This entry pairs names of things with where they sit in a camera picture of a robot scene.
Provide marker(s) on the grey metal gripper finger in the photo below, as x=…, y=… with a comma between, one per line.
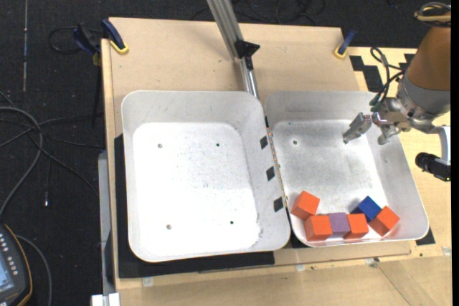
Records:
x=356, y=129
x=387, y=134

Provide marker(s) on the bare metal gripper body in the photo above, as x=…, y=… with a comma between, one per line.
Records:
x=401, y=118

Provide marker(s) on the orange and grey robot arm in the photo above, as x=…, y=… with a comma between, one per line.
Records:
x=428, y=64

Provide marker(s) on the white plastic tray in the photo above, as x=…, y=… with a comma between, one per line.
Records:
x=330, y=168
x=193, y=186

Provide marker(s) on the blue cube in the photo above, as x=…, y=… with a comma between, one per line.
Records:
x=369, y=208

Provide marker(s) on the orange cube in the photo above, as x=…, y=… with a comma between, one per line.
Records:
x=358, y=225
x=305, y=205
x=318, y=228
x=385, y=221

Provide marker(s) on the purple cube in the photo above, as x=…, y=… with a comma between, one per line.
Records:
x=339, y=222

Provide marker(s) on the pale wood board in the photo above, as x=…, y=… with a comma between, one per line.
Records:
x=172, y=61

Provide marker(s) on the black cylinder on white bracket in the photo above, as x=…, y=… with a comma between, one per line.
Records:
x=432, y=165

